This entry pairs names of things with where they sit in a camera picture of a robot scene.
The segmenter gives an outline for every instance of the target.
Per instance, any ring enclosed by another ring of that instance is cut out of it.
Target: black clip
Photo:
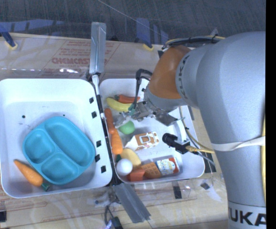
[[[9,32],[2,26],[0,25],[0,34],[4,37],[6,41],[6,45],[14,50],[17,48],[18,44],[13,40],[13,38],[10,36]]]
[[[170,133],[165,133],[162,136],[162,141],[165,144],[168,144],[168,146],[170,146],[170,147],[174,147],[175,150],[177,152],[179,152],[180,154],[182,154],[182,155],[185,154],[185,153],[187,153],[188,150],[185,147],[188,146],[188,145],[190,145],[190,142],[181,145],[181,144],[179,144],[179,143],[176,142],[177,139],[178,139],[177,136],[175,136],[173,134],[170,134]]]
[[[6,210],[0,210],[0,222],[6,222]]]

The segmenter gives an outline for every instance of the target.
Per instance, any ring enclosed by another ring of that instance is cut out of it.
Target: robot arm
[[[265,32],[247,32],[194,50],[170,47],[144,92],[144,109],[136,112],[170,125],[168,112],[178,106],[200,109],[224,174],[230,229],[266,228],[262,144],[229,151],[263,136],[265,40]]]

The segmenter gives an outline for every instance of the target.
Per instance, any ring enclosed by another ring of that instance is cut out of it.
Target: kuka logo
[[[266,214],[258,213],[257,215],[253,212],[243,212],[242,210],[229,210],[229,219],[233,222],[238,222],[241,224],[248,224],[251,226],[258,227],[259,225],[267,225]]]

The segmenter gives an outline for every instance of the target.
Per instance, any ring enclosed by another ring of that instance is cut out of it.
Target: small carton
[[[125,147],[130,148],[133,151],[137,151],[144,148],[154,147],[158,143],[158,134],[154,131],[134,135],[132,139],[125,145]]]

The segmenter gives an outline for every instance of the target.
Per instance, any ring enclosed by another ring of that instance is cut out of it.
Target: toy food
[[[143,170],[142,168],[139,168],[129,173],[127,175],[127,179],[129,181],[142,181],[144,174],[145,174],[145,170]]]
[[[149,179],[160,178],[161,173],[154,162],[142,165],[141,168],[145,171],[144,176]]]
[[[120,132],[125,135],[129,135],[135,131],[134,123],[130,120],[126,124],[119,127]]]
[[[158,160],[155,162],[162,176],[176,174],[180,168],[175,157]]]
[[[123,104],[132,104],[134,102],[134,97],[128,97],[125,96],[124,94],[116,95],[115,99]]]
[[[127,158],[133,164],[133,170],[137,169],[141,165],[141,160],[139,159],[138,155],[132,151],[130,148],[124,148],[123,152],[121,153],[121,157]]]
[[[36,187],[42,186],[42,188],[47,191],[49,189],[48,184],[43,183],[43,178],[40,174],[38,174],[34,169],[15,159],[14,164],[20,170],[20,172],[24,175],[29,183]]]
[[[110,108],[106,108],[104,110],[104,113],[105,113],[105,117],[106,117],[106,123],[107,123],[107,127],[108,127],[108,132],[110,134],[113,134],[116,131],[116,129],[115,129],[114,124],[113,124],[113,117],[112,117],[111,109]]]
[[[129,159],[123,158],[121,159],[116,166],[116,171],[120,176],[126,176],[133,170],[133,164]]]
[[[112,153],[119,155],[123,152],[123,143],[118,131],[115,131],[111,136]]]
[[[154,147],[159,143],[158,134],[156,131],[137,134],[125,145],[133,151]]]
[[[122,104],[111,97],[106,98],[106,101],[109,107],[120,112],[128,112],[128,108],[131,106],[131,104]]]

